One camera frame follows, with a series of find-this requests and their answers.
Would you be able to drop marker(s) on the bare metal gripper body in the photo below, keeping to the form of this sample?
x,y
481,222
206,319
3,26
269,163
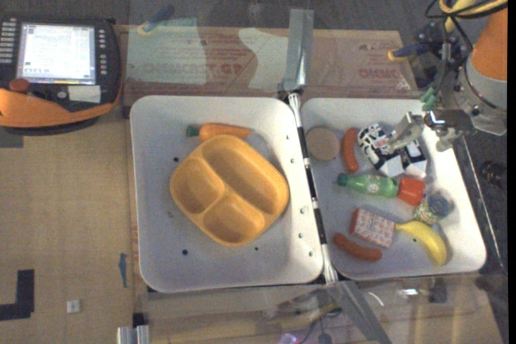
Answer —
x,y
451,120

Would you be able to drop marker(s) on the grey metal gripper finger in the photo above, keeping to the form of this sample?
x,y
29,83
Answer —
x,y
445,140
407,131

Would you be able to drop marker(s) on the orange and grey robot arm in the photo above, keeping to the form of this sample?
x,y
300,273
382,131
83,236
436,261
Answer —
x,y
489,48

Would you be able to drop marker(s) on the black and white cow-print carton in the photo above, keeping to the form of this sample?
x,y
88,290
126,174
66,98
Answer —
x,y
373,145

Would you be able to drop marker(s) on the red sausage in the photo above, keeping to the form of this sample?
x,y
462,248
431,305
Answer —
x,y
356,248
350,151

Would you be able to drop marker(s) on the orange cube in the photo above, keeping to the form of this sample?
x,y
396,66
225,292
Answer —
x,y
412,191

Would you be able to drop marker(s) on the green plastic bottle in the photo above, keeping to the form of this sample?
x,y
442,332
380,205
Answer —
x,y
373,185

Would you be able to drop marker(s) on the green can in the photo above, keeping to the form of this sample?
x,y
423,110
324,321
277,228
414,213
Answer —
x,y
433,209

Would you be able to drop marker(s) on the brown round biscuit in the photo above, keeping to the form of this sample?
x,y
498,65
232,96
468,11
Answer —
x,y
322,143

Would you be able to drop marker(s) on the brown cardboard board red print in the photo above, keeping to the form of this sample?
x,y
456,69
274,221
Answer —
x,y
346,60

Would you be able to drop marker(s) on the yellow banana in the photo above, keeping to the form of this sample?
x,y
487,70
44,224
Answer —
x,y
429,239

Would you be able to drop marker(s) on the orange and white carton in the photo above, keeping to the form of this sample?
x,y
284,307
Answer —
x,y
373,227

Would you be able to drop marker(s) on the white plastic tray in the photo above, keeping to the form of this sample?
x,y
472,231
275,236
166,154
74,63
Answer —
x,y
161,237
455,254

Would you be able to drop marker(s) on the orange divided plate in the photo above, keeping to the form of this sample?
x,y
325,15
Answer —
x,y
242,169

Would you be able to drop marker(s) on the orange carrot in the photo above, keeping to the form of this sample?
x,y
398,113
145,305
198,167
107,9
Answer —
x,y
223,131

